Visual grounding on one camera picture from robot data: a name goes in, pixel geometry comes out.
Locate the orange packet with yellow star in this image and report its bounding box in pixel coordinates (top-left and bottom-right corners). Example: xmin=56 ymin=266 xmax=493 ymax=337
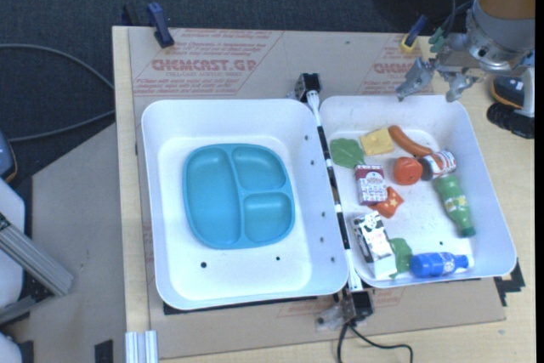
xmin=372 ymin=186 xmax=405 ymax=219

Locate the orange sausage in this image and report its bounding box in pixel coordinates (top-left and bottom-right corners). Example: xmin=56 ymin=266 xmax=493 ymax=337
xmin=387 ymin=124 xmax=434 ymax=157

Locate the white plastic tray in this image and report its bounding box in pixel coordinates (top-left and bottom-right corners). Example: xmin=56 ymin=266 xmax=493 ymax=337
xmin=318 ymin=94 xmax=519 ymax=290
xmin=140 ymin=98 xmax=351 ymax=311

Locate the red and white carton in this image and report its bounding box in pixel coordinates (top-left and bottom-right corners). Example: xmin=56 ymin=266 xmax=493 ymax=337
xmin=354 ymin=163 xmax=389 ymax=207

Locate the red and white can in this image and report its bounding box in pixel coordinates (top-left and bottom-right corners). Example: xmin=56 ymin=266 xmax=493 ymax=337
xmin=419 ymin=150 xmax=457 ymax=183

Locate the blue divided plate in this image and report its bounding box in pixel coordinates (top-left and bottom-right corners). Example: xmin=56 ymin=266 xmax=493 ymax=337
xmin=182 ymin=143 xmax=297 ymax=251

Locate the brown cardboard board red print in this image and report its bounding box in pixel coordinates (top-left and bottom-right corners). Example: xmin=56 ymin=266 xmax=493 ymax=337
xmin=127 ymin=27 xmax=507 ymax=359

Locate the green bottle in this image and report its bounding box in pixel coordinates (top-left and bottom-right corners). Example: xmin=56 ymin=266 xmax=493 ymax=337
xmin=433 ymin=174 xmax=477 ymax=239

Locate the black and white milk carton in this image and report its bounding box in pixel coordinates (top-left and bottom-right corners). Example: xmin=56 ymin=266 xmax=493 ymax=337
xmin=351 ymin=212 xmax=398 ymax=281

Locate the orange tomato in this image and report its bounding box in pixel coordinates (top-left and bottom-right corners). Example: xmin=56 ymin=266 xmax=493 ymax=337
xmin=392 ymin=156 xmax=425 ymax=186

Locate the yellow cheese slice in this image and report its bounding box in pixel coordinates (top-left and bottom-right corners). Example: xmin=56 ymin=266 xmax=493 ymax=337
xmin=358 ymin=128 xmax=396 ymax=157

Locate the thin black and white rod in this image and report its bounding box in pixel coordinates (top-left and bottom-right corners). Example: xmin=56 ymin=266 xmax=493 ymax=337
xmin=306 ymin=90 xmax=363 ymax=291

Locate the blue bottle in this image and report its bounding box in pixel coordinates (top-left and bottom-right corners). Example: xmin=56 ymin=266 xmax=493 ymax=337
xmin=409 ymin=251 xmax=475 ymax=280

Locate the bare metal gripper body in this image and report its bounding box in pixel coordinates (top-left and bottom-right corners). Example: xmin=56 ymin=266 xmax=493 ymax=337
xmin=433 ymin=31 xmax=518 ymax=80

